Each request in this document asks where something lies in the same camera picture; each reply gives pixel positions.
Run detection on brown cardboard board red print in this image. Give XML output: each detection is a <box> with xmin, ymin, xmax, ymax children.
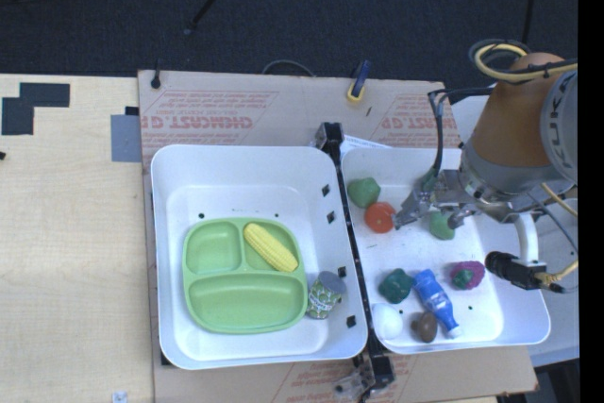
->
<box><xmin>136</xmin><ymin>69</ymin><xmax>540</xmax><ymax>403</ymax></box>

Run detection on yellow corn cob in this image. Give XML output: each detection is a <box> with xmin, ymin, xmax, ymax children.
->
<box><xmin>243</xmin><ymin>222</ymin><xmax>300</xmax><ymax>274</ymax></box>

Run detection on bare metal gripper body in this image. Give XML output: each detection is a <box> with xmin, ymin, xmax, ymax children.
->
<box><xmin>400</xmin><ymin>168</ymin><xmax>545</xmax><ymax>225</ymax></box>

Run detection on green can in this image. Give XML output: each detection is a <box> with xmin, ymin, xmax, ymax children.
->
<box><xmin>305</xmin><ymin>270</ymin><xmax>347</xmax><ymax>321</ymax></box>

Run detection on white plastic tray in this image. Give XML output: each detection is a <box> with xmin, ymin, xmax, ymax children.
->
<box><xmin>149</xmin><ymin>143</ymin><xmax>370</xmax><ymax>371</ymax></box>
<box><xmin>340</xmin><ymin>147</ymin><xmax>552</xmax><ymax>356</ymax></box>

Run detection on orange toy tomato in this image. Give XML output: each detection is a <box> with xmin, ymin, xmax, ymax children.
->
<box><xmin>363</xmin><ymin>201</ymin><xmax>397</xmax><ymax>234</ymax></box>

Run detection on green divided plate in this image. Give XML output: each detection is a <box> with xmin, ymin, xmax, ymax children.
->
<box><xmin>181</xmin><ymin>216</ymin><xmax>310</xmax><ymax>336</ymax></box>

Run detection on green toy vegetable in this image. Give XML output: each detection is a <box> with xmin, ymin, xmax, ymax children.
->
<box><xmin>428</xmin><ymin>210</ymin><xmax>457</xmax><ymax>242</ymax></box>

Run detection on dark green toy pepper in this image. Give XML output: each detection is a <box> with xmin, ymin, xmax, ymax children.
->
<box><xmin>377</xmin><ymin>267</ymin><xmax>415</xmax><ymax>305</ymax></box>

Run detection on blue plastic bottle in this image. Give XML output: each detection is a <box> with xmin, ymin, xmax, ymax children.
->
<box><xmin>411</xmin><ymin>268</ymin><xmax>464</xmax><ymax>340</ymax></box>

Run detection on light green toy pepper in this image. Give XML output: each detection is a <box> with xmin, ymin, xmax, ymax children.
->
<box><xmin>346</xmin><ymin>176</ymin><xmax>382</xmax><ymax>210</ymax></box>

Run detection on thin black rod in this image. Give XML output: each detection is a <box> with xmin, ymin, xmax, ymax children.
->
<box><xmin>325</xmin><ymin>140</ymin><xmax>380</xmax><ymax>360</ymax></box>

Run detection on purple and green toy grapes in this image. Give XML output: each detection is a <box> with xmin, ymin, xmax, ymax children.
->
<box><xmin>448</xmin><ymin>260</ymin><xmax>487</xmax><ymax>291</ymax></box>

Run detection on black cylinder on white bracket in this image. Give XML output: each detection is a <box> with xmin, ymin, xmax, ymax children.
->
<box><xmin>484</xmin><ymin>211</ymin><xmax>549</xmax><ymax>292</ymax></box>

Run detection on white egg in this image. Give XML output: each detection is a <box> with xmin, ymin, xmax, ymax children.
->
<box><xmin>371</xmin><ymin>302</ymin><xmax>404</xmax><ymax>341</ymax></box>

